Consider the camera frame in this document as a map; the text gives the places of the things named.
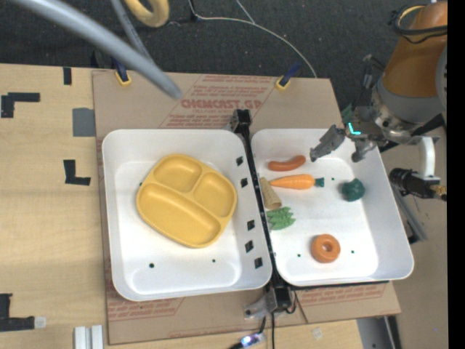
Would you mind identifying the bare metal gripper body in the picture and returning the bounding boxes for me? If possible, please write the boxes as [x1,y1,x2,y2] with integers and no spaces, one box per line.
[344,105,419,146]

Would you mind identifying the green broccoli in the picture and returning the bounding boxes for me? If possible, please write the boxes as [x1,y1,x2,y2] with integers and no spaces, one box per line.
[340,177,365,202]

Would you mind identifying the orange sausage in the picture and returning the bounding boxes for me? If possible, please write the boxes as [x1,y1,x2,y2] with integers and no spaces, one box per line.
[267,155,307,172]

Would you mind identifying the orange carrot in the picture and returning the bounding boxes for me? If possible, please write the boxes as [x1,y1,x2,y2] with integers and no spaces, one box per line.
[269,173,326,190]

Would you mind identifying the white plastic tray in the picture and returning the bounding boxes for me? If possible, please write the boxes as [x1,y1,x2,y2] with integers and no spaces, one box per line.
[101,128,274,302]
[250,127,415,288]

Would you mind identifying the beige ice cream cone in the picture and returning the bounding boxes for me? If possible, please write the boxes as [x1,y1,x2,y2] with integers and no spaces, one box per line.
[259,176,283,211]

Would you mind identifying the green pea pods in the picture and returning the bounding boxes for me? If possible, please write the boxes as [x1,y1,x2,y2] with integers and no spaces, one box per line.
[266,206,296,231]

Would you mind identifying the thin black rod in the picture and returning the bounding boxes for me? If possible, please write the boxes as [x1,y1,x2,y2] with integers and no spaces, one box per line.
[240,130,285,289]

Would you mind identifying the orange doughnut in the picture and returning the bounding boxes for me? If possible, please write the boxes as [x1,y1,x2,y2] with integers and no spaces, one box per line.
[310,233,341,264]

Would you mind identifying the yellow divided plate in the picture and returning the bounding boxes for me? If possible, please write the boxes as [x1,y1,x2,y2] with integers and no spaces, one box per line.
[135,153,238,249]

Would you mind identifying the brown cardboard board, red print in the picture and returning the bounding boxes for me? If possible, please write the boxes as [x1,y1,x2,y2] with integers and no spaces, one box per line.
[91,70,403,345]

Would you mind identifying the black cylinder on white bracket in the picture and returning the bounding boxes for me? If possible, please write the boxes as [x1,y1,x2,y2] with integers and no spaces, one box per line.
[388,135,448,201]

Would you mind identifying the black block with thin wires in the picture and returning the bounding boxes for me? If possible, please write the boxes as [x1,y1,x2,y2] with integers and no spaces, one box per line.
[264,284,296,313]
[230,108,253,135]

